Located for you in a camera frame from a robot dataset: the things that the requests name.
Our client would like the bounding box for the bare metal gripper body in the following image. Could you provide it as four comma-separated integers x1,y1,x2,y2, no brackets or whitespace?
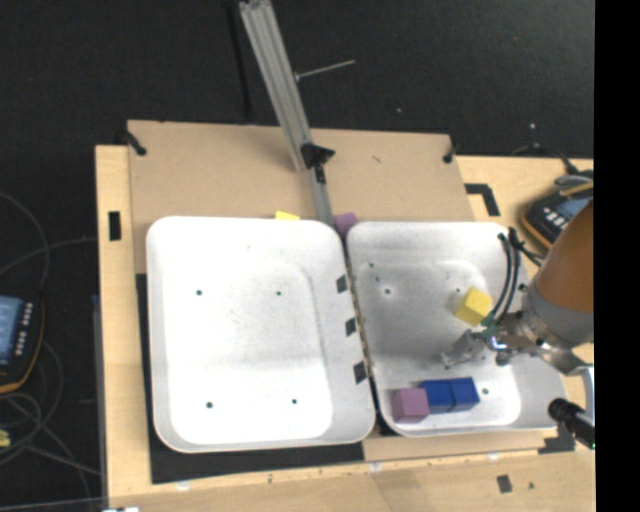
480,310,591,376

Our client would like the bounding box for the blue cube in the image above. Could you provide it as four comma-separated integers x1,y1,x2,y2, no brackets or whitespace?
421,379,457,414
449,376,482,412

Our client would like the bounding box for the white plastic tray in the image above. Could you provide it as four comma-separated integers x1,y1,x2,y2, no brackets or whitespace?
344,220,570,439
145,215,378,454

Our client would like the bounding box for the purple cube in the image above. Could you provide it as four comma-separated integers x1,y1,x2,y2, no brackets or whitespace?
332,211,359,239
390,387,432,424

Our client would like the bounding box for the brown cardboard board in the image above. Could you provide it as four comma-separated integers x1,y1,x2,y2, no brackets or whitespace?
126,118,552,464

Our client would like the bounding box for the black cylinder on white bracket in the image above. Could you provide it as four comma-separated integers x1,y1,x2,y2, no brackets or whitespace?
547,364,595,450

